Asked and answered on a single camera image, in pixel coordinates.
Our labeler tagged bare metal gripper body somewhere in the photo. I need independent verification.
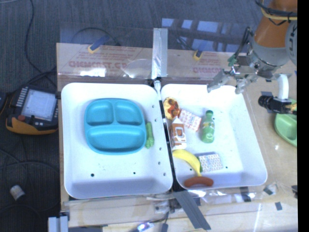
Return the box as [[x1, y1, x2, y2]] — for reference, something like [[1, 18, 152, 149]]
[[227, 56, 280, 83]]

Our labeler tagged white plastic tray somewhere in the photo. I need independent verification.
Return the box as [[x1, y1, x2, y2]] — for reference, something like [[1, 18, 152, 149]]
[[60, 82, 174, 200], [160, 83, 268, 191]]

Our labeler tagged red and white packet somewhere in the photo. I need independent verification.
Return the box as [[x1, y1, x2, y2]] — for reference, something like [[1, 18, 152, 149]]
[[197, 153, 224, 174], [178, 108, 202, 132]]

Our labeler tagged green bottle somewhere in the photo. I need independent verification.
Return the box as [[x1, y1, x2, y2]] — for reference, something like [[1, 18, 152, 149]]
[[199, 110, 216, 144]]

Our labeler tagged pizza slice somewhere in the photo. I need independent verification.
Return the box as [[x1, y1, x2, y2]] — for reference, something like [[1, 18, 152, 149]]
[[163, 96, 182, 120]]

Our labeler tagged green divided plate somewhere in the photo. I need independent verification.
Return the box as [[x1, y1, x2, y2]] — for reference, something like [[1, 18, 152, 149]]
[[273, 98, 298, 147]]

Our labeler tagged orange and white carton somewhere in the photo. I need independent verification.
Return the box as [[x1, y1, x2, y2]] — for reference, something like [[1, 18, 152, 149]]
[[169, 118, 188, 151]]

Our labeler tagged yellow banana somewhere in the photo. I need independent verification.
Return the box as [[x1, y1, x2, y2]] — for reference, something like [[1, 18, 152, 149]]
[[172, 149, 203, 177]]

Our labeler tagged green broccoli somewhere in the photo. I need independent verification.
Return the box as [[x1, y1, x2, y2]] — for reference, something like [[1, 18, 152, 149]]
[[144, 121, 155, 150]]

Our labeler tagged brown sausage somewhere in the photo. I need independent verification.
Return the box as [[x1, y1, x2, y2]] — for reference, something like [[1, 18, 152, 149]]
[[183, 176, 214, 189]]

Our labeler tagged blue divided plate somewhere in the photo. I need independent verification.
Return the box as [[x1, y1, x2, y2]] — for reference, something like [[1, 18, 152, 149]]
[[84, 98, 148, 156]]

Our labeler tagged brown cardboard board red print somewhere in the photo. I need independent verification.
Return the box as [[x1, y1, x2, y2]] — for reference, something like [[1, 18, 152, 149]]
[[56, 42, 298, 228]]

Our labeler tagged small grey can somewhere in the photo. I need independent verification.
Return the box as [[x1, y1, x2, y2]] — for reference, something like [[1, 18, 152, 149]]
[[9, 184, 26, 202]]

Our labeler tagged black cylinder on white bracket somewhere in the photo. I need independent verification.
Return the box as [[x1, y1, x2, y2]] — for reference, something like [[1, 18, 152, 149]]
[[257, 73, 293, 115]]

